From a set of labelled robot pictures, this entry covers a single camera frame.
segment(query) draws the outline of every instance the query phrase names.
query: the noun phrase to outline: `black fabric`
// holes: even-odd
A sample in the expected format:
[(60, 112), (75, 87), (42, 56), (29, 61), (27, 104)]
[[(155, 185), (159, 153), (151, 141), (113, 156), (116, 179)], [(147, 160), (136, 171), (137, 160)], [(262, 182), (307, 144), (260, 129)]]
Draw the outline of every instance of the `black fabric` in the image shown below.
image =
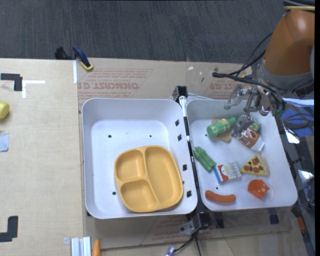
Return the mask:
[(284, 13), (281, 0), (0, 1), (0, 58), (77, 45), (88, 58), (243, 63)]

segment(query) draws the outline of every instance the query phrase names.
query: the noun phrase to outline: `yellow cable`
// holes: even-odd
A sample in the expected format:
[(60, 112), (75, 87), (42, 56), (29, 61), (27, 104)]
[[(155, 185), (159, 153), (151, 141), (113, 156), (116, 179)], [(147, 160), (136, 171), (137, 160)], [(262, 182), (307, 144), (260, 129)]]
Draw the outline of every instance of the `yellow cable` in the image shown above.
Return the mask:
[(304, 10), (304, 11), (315, 11), (315, 6), (295, 6), (295, 5), (287, 5), (284, 6), (283, 9), (285, 10)]

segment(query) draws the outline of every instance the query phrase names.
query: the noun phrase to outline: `blue clamp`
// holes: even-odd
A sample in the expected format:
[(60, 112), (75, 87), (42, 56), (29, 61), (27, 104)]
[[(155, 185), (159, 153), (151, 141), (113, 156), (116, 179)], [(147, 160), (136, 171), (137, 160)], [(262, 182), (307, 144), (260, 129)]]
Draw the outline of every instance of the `blue clamp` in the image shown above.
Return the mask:
[(85, 53), (76, 45), (73, 46), (73, 51), (75, 53), (76, 57), (79, 57), (81, 62), (81, 66), (86, 70), (86, 71), (91, 71), (94, 66), (92, 65), (92, 63), (88, 60), (87, 56), (85, 55)]

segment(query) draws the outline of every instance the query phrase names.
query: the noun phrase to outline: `marker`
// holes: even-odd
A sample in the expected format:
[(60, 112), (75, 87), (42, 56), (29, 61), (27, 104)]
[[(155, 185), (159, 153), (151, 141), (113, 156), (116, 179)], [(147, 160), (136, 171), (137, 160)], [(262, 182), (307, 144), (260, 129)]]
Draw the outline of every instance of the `marker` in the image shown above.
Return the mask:
[(93, 244), (92, 256), (100, 256), (100, 241), (96, 239)]

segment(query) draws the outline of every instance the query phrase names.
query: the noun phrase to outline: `toy pizza slice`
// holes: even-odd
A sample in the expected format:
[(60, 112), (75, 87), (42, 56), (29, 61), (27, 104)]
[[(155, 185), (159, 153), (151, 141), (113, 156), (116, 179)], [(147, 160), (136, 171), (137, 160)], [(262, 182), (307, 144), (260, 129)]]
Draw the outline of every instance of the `toy pizza slice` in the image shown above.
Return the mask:
[(240, 168), (240, 172), (243, 174), (269, 176), (269, 167), (262, 155), (257, 153)]

